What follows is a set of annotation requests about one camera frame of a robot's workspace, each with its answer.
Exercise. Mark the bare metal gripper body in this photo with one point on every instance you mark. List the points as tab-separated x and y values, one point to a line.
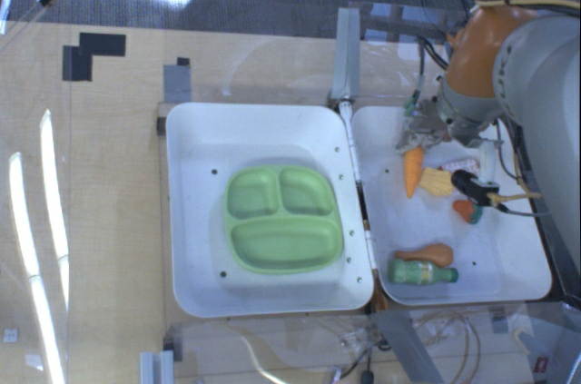
426	119

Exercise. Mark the red and white packet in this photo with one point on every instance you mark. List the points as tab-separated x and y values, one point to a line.
460	165

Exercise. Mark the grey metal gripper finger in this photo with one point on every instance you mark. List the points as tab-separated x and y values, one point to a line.
405	143
427	140

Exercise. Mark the green plastic bottle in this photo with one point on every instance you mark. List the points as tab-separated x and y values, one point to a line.
415	272

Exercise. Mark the white plastic tray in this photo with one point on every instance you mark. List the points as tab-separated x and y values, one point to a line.
268	132
422	228

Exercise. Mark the red and green toy fruit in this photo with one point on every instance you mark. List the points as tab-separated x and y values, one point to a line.
466	209

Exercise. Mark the thin black and white rod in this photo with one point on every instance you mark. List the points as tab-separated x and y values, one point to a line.
356	164

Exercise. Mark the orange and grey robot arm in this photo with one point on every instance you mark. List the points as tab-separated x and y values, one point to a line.
535	101

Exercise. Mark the brown toy chicken drumstick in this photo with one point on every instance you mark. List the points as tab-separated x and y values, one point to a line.
431	255

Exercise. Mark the yellow ridged toy food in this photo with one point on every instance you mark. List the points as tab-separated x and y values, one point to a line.
436	182

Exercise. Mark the green divided plate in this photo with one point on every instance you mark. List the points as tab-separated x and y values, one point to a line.
283	237

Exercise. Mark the orange toy carrot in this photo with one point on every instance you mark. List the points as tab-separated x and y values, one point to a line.
413	171

